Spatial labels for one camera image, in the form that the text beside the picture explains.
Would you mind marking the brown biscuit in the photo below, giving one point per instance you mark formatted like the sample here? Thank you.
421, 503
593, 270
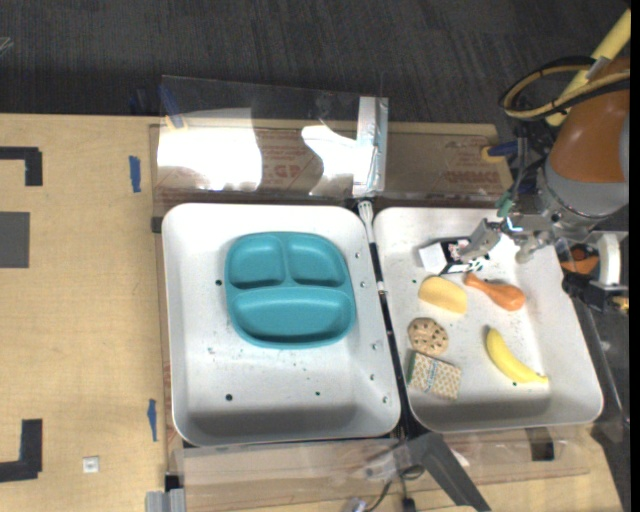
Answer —
427, 336

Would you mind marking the thin black and white rod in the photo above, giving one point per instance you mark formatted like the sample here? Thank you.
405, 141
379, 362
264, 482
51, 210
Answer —
376, 255

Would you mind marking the white and black carton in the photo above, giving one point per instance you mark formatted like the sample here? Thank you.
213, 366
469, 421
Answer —
433, 256

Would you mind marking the blue divided plate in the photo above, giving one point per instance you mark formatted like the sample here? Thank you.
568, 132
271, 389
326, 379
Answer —
290, 310

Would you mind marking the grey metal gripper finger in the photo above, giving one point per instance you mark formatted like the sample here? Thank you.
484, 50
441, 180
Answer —
481, 241
529, 251

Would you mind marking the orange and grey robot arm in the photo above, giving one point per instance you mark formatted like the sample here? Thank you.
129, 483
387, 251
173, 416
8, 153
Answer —
590, 145

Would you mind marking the white plastic tray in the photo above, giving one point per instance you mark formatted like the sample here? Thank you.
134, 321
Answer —
500, 405
280, 390

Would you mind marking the orange chicken drumstick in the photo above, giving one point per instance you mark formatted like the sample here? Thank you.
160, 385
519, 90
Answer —
502, 294

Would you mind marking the yellow banana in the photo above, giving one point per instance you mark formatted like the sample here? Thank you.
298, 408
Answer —
506, 360

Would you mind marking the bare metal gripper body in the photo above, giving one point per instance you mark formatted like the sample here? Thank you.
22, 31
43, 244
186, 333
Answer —
560, 222

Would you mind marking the patterned beige packet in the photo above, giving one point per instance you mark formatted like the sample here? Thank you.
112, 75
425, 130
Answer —
434, 376

